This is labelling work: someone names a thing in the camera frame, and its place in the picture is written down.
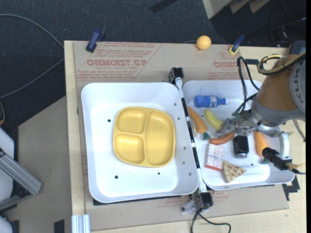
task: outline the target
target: blue clamp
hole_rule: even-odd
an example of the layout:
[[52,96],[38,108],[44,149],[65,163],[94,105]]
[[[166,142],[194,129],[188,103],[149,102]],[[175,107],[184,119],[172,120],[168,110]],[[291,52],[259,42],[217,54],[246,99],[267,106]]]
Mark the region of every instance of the blue clamp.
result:
[[231,55],[235,55],[237,53],[238,48],[244,39],[245,39],[245,35],[241,34],[240,37],[235,41],[235,43],[229,49],[229,53]]
[[94,30],[92,39],[90,40],[90,42],[88,43],[88,45],[86,47],[86,51],[94,52],[94,50],[97,46],[96,42],[99,40],[99,38],[101,38],[101,35],[102,35],[102,28],[100,28],[100,27],[96,28]]

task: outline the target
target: blue bottle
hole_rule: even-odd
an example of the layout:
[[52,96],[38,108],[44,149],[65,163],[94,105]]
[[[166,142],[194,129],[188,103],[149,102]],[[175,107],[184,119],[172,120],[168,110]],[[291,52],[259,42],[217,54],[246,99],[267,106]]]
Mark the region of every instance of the blue bottle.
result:
[[201,107],[216,107],[220,104],[225,104],[225,98],[221,99],[217,96],[195,96],[194,98],[194,106],[197,108]]

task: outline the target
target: toy pizza slice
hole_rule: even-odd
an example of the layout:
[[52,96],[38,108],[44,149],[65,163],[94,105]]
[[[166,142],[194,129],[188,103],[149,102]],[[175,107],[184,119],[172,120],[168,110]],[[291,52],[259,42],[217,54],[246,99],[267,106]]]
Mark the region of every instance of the toy pizza slice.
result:
[[242,167],[233,165],[228,161],[223,161],[223,172],[226,183],[229,183],[246,172]]

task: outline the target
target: yellow divided plate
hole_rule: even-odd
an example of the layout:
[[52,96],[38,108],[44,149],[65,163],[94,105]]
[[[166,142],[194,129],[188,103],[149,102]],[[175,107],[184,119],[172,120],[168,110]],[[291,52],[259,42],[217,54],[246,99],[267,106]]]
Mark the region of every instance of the yellow divided plate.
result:
[[113,131],[116,156],[137,166],[167,165],[175,153],[175,127],[165,112],[145,107],[119,111]]

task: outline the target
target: orange ball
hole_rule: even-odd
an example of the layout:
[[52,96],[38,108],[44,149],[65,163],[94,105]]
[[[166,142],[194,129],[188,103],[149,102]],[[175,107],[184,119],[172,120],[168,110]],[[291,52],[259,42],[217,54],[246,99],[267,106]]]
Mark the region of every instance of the orange ball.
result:
[[200,50],[206,50],[210,47],[210,45],[212,44],[211,39],[206,36],[206,35],[202,35],[200,36],[197,41],[196,41],[196,46],[198,47],[198,49]]

